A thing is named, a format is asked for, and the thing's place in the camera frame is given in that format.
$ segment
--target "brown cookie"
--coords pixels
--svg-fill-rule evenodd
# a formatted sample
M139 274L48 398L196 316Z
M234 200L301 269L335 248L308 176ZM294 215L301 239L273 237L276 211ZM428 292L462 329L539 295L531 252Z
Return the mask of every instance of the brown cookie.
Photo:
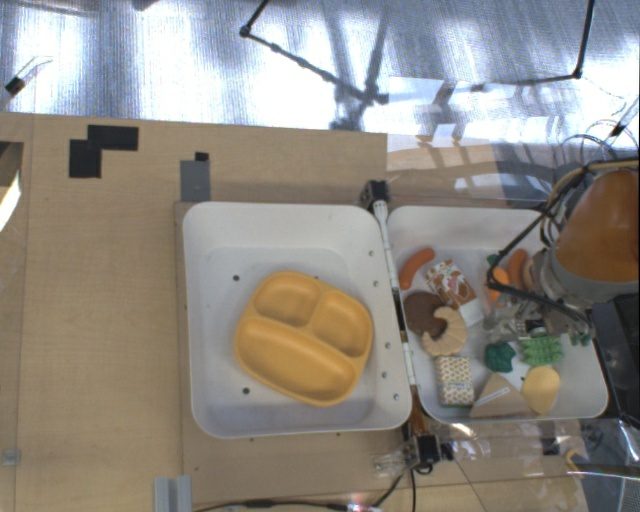
M433 316L436 309L444 306L442 299L433 293L415 292L404 300L407 327L417 335L428 333L437 339L447 328L446 320Z

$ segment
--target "wooden table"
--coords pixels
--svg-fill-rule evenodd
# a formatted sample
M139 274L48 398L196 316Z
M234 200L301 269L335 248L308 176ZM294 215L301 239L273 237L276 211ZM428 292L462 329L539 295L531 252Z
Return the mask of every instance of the wooden table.
M192 475L196 504L377 496L388 486L372 478L370 457L394 446L397 432L209 439L206 467L187 466L193 454L181 426L173 211L179 162L196 151L210 154L214 200L353 203L368 179L385 178L384 135L0 116L0 140L26 143L29 198L11 220L28 241L23 302L12 302L21 318L0 316L13 339L21 330L15 510L151 511L154 478L183 473ZM86 139L90 123L139 127L139 150L103 151L101 179L71 179L69 140ZM2 378L0 397L15 400L17 388ZM540 462L548 488L583 503L579 486L561 477L562 459L551 459ZM476 493L487 506L530 486L499 481L521 477L531 464L509 460L469 461L465 471L440 463L419 479L419 499L429 510L484 510ZM485 483L469 484L474 471ZM13 482L3 475L2 505L13 510ZM407 482L401 487L385 510L407 510Z

